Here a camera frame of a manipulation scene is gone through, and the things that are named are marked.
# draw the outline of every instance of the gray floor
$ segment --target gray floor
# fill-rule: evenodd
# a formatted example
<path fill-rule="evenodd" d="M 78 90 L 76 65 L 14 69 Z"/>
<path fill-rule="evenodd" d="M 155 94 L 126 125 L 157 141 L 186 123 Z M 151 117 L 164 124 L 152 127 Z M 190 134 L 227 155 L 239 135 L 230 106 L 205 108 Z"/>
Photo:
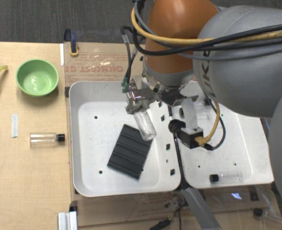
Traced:
<path fill-rule="evenodd" d="M 62 43 L 66 28 L 80 42 L 122 43 L 131 26 L 132 0 L 0 0 L 0 41 Z M 217 6 L 255 5 L 282 9 L 282 0 L 211 0 Z M 147 3 L 145 15 L 151 5 Z"/>

